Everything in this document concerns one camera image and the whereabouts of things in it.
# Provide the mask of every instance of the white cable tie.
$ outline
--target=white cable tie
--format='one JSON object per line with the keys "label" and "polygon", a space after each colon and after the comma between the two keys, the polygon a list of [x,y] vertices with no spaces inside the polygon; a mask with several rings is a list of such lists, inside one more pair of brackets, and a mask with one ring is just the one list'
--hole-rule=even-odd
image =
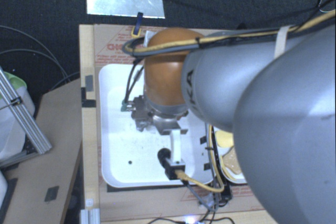
{"label": "white cable tie", "polygon": [[290,25],[283,26],[278,31],[277,40],[275,42],[274,59],[281,56],[286,50],[287,33],[289,28]]}

